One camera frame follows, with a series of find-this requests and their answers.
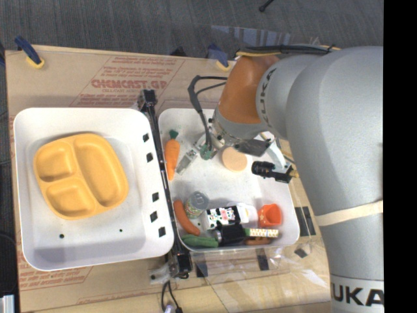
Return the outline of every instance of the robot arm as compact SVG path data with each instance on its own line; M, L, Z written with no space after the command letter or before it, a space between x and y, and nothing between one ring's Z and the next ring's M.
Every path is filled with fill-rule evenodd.
M262 131L289 140L321 226L334 313L384 312L382 57L380 47L242 57L213 117L225 143ZM256 89L242 84L248 71Z

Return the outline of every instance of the yellow divided plate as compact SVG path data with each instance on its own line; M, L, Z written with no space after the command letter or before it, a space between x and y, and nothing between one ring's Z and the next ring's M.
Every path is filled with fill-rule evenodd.
M76 134L43 145L33 167L50 209L75 220L120 205L129 186L110 143L97 134Z

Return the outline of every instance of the round beige object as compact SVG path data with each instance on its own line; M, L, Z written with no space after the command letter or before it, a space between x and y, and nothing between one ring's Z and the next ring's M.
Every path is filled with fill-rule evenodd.
M242 171L248 165L246 155L228 147L222 153L223 165L231 171Z

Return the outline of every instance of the black hole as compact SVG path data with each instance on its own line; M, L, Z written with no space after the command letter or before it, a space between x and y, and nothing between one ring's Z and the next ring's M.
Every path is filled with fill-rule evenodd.
M158 219L158 213L155 211L151 213L151 222L154 222L156 219Z
M161 227L158 231L159 231L159 237L163 237L166 234L164 227Z

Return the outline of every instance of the dark floor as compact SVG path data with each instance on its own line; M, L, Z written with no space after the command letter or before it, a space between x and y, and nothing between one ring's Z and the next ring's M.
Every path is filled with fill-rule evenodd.
M382 46L384 0L0 0L0 41L205 57L215 42L229 56L241 45L295 42ZM0 291L16 272L8 147L7 88L0 68Z

